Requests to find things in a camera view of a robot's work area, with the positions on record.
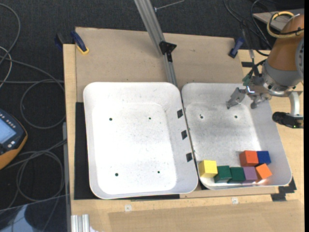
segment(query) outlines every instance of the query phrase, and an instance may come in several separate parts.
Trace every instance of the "black floor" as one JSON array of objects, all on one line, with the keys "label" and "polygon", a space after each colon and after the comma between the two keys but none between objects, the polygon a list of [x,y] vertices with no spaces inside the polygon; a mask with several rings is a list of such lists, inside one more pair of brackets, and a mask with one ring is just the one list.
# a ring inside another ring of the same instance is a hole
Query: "black floor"
[{"label": "black floor", "polygon": [[[153,6],[160,7],[180,0],[151,0]],[[252,2],[247,0],[227,0],[239,18],[250,20]],[[269,10],[304,8],[304,0],[271,0],[282,5],[265,2]],[[75,26],[145,30],[133,0],[0,0],[12,7],[20,17],[21,33],[11,51],[13,59],[34,65],[63,79],[62,53],[55,47],[54,36],[61,32],[71,42],[70,31]],[[254,12],[263,9],[255,7]],[[162,30],[170,33],[208,35],[219,37],[241,36],[239,22],[231,16],[223,5],[223,0],[185,0],[157,13]],[[0,6],[0,46],[9,49],[18,26],[17,20],[8,9]],[[259,24],[262,30],[265,25]],[[252,35],[252,47],[266,49],[266,45]],[[6,76],[8,63],[0,66],[0,80]],[[14,64],[8,80],[34,81],[49,77],[31,68]],[[0,89],[0,107],[18,118],[29,133],[29,140],[23,149],[39,151],[47,149],[62,140],[62,126],[49,130],[39,130],[29,125],[20,112],[20,101],[29,85],[4,84]],[[41,84],[25,97],[22,109],[26,118],[38,126],[50,126],[65,114],[64,96],[56,84]],[[53,150],[63,159],[62,148]],[[19,166],[0,171],[0,209],[6,208],[16,192],[16,174]],[[47,156],[38,157],[27,165],[20,187],[34,199],[53,196],[59,186],[58,164]],[[29,203],[30,200],[18,194],[13,206]]]}]

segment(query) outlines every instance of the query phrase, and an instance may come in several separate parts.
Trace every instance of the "purple block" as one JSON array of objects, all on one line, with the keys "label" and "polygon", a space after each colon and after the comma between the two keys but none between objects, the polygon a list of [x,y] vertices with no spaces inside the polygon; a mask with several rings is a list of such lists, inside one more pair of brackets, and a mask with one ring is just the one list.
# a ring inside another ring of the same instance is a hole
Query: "purple block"
[{"label": "purple block", "polygon": [[255,167],[243,167],[243,171],[246,177],[246,180],[243,182],[243,184],[253,183],[254,181],[258,179],[256,175]]}]

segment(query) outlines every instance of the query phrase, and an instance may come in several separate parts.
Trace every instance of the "green block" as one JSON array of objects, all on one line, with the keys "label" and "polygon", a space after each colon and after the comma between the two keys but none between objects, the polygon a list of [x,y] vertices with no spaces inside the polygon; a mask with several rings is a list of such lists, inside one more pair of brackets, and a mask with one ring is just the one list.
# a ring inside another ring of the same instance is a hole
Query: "green block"
[{"label": "green block", "polygon": [[241,167],[231,167],[232,179],[228,181],[229,184],[241,184],[246,180],[245,173]]},{"label": "green block", "polygon": [[232,178],[229,166],[218,166],[218,174],[213,178],[215,183],[226,183]]}]

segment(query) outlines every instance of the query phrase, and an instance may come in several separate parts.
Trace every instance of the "yellow cable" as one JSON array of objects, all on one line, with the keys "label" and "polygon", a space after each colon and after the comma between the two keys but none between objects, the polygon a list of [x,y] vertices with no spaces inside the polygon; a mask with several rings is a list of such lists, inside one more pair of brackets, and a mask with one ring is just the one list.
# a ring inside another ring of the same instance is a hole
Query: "yellow cable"
[{"label": "yellow cable", "polygon": [[275,20],[277,17],[281,16],[281,15],[289,15],[291,18],[294,17],[294,14],[289,12],[289,11],[282,11],[282,12],[278,12],[278,13],[275,13],[271,19],[269,20],[269,22],[267,23],[267,32],[272,36],[272,37],[275,37],[275,38],[280,38],[280,39],[283,39],[283,38],[292,38],[292,37],[296,37],[300,34],[302,34],[305,30],[302,29],[296,33],[291,33],[291,34],[276,34],[274,33],[271,29],[270,29],[270,24],[273,20]]}]

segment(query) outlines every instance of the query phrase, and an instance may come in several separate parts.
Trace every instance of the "yellow block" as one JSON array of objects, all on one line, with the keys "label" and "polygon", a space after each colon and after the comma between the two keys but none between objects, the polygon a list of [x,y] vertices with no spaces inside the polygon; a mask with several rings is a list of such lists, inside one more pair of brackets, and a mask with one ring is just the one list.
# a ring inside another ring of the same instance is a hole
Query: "yellow block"
[{"label": "yellow block", "polygon": [[215,160],[203,160],[198,165],[200,177],[213,178],[218,174],[217,162]]}]

